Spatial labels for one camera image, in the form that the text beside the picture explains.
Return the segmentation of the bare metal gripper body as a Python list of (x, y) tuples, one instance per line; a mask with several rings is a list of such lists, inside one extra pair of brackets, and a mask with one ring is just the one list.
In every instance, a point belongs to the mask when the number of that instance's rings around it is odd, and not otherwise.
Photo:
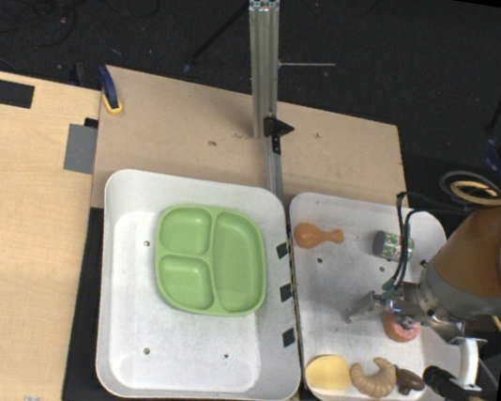
[(443, 319), (436, 316), (437, 303), (433, 301), (433, 296), (426, 297), (424, 289), (415, 283), (402, 283), (386, 300), (386, 304), (395, 320), (419, 322), (428, 326), (443, 322)]

